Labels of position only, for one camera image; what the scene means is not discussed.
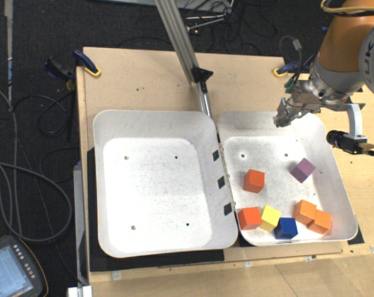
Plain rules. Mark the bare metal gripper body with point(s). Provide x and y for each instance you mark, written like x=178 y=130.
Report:
x=307 y=96

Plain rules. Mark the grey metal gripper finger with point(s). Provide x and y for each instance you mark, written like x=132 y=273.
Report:
x=280 y=116
x=293 y=114

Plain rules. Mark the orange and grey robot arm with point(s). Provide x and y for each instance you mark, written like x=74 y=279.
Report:
x=344 y=42

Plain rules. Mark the white plastic tray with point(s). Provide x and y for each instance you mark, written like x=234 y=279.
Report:
x=155 y=190
x=276 y=147

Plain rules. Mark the purple cube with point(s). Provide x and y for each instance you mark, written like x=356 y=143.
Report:
x=302 y=169

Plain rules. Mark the orange-red cube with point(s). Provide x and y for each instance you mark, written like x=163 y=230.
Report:
x=253 y=180
x=249 y=217

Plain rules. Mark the orange cube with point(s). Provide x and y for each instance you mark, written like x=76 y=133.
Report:
x=304 y=211
x=322 y=223

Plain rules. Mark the yellow cube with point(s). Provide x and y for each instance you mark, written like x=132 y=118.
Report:
x=269 y=217

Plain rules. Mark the blue cube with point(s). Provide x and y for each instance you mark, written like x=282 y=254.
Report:
x=286 y=228

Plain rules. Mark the pale wood board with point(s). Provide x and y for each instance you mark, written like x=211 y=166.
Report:
x=143 y=79

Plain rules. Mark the black cylinder on white bracket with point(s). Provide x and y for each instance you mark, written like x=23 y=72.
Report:
x=347 y=141

